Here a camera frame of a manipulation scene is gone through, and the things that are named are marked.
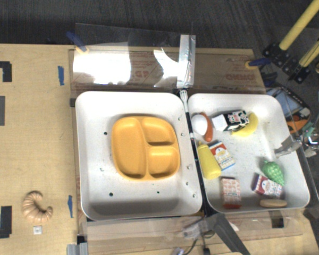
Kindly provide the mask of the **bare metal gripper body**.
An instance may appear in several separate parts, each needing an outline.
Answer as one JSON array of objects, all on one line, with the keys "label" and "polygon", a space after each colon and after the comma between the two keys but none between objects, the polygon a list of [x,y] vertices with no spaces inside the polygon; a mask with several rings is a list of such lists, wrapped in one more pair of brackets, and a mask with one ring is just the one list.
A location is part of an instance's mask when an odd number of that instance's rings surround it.
[{"label": "bare metal gripper body", "polygon": [[319,152],[319,135],[302,136],[303,149],[306,156],[315,156]]}]

